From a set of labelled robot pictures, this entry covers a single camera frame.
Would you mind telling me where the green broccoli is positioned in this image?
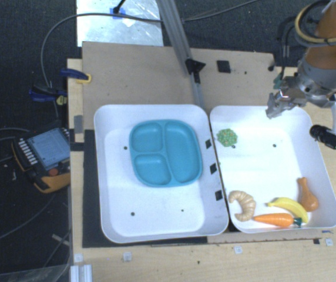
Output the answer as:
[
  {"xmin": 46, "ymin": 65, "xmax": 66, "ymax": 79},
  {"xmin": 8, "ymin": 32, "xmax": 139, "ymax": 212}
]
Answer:
[{"xmin": 216, "ymin": 127, "xmax": 239, "ymax": 147}]

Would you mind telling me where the white plastic tray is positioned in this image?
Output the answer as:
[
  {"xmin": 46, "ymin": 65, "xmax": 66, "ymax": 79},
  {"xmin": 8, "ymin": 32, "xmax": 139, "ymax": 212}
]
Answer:
[
  {"xmin": 209, "ymin": 105, "xmax": 336, "ymax": 234},
  {"xmin": 93, "ymin": 103, "xmax": 230, "ymax": 244}
]

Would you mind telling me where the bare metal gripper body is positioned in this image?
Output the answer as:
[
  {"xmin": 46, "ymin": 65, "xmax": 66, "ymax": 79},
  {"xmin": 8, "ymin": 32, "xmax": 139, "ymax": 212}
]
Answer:
[{"xmin": 280, "ymin": 78, "xmax": 336, "ymax": 109}]

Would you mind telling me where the yellow banana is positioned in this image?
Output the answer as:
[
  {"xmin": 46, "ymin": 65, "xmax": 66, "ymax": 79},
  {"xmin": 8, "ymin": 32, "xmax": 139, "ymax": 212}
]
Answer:
[{"xmin": 266, "ymin": 196, "xmax": 310, "ymax": 224}]

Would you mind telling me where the blue divided plate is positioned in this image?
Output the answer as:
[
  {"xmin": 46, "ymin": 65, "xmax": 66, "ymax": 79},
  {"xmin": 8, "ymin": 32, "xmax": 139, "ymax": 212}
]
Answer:
[{"xmin": 128, "ymin": 119, "xmax": 203, "ymax": 188}]

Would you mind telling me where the orange carrot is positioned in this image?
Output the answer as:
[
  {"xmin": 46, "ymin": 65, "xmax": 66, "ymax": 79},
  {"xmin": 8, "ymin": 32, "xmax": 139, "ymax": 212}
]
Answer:
[{"xmin": 253, "ymin": 213, "xmax": 303, "ymax": 229}]

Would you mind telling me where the beige croissant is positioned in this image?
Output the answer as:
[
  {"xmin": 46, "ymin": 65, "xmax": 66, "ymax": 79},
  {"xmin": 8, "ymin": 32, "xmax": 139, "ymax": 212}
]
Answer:
[{"xmin": 228, "ymin": 190, "xmax": 257, "ymax": 222}]

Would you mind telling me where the black cylinder on white bracket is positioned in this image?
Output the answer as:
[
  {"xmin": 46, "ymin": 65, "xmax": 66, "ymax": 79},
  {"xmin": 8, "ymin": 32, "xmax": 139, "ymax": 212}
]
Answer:
[{"xmin": 309, "ymin": 99, "xmax": 336, "ymax": 150}]

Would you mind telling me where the brown chicken drumstick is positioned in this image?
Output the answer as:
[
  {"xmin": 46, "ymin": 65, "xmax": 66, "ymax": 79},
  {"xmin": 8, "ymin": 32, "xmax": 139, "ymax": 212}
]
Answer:
[{"xmin": 296, "ymin": 176, "xmax": 320, "ymax": 213}]

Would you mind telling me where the brown cardboard board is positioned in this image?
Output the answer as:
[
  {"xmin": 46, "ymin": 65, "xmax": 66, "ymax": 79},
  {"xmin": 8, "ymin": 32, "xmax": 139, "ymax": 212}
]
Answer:
[{"xmin": 81, "ymin": 41, "xmax": 330, "ymax": 249}]

